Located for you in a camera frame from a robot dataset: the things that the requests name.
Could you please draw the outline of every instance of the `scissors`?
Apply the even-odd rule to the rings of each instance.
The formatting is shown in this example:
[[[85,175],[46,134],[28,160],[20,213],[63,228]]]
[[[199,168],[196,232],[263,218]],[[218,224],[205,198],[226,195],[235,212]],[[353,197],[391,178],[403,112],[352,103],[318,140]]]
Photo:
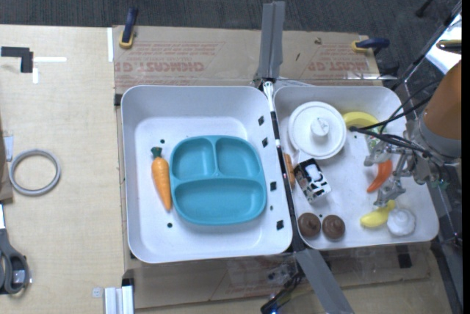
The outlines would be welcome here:
[[[29,268],[26,258],[17,252],[8,241],[5,228],[3,204],[0,202],[0,291],[18,293],[29,281]]]

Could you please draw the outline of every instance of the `metal ring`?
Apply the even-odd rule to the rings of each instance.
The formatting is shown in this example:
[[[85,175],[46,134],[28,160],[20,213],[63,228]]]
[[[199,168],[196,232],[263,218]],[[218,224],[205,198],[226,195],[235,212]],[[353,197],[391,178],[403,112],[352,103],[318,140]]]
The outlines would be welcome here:
[[[15,169],[16,169],[16,167],[18,166],[18,164],[21,161],[23,161],[25,158],[28,158],[30,156],[44,156],[44,157],[48,158],[50,161],[52,161],[52,163],[54,164],[55,169],[56,169],[56,175],[54,176],[52,181],[48,185],[46,185],[43,188],[38,189],[38,190],[25,189],[24,187],[18,185],[18,183],[15,180]],[[22,153],[19,153],[17,156],[15,156],[15,158],[12,160],[12,163],[10,165],[9,174],[10,174],[10,180],[12,181],[12,185],[13,185],[13,187],[15,188],[15,190],[17,192],[19,192],[23,195],[29,195],[29,196],[36,197],[38,195],[42,195],[42,194],[47,193],[48,191],[51,191],[56,186],[56,184],[57,184],[57,182],[59,181],[59,178],[60,178],[60,165],[59,165],[59,161],[57,160],[57,158],[52,153],[50,153],[46,150],[41,150],[39,148],[36,148],[34,150],[23,151]]]

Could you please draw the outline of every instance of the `toy carrot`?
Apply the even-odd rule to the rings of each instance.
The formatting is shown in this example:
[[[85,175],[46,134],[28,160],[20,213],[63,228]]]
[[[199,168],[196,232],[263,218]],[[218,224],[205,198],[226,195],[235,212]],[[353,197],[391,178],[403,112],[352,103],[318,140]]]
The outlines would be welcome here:
[[[153,147],[152,161],[152,178],[155,187],[162,199],[164,207],[169,211],[171,209],[171,190],[170,190],[170,166],[168,162],[162,158],[162,149]]]
[[[372,181],[370,186],[367,188],[368,193],[372,193],[373,191],[379,189],[382,184],[386,181],[386,179],[391,174],[393,170],[393,164],[391,160],[384,161],[383,163],[379,163],[379,169],[377,172],[377,177]]]
[[[288,153],[284,153],[284,161],[286,162],[287,177],[289,178],[291,189],[293,189],[295,187],[295,175],[294,168],[292,167],[291,156]]]

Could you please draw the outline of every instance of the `yellow banana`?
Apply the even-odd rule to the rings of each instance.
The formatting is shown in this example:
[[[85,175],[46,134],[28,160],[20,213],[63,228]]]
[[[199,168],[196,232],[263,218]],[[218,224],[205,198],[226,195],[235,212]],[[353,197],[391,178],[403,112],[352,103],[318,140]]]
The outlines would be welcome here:
[[[356,126],[364,128],[366,126],[378,123],[378,119],[366,112],[348,112],[343,114],[344,123],[346,127]]]
[[[380,207],[373,212],[369,212],[362,216],[361,225],[368,228],[378,227],[385,224],[388,219],[388,213],[395,208],[395,201],[389,200],[386,207]]]

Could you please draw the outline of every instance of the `pot lid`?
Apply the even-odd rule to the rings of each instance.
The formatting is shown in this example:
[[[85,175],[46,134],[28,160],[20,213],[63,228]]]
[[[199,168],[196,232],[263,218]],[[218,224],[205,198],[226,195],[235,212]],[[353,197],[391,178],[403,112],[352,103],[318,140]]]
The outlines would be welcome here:
[[[296,150],[317,159],[336,155],[346,142],[346,124],[331,105],[311,101],[298,106],[289,118],[289,138]]]

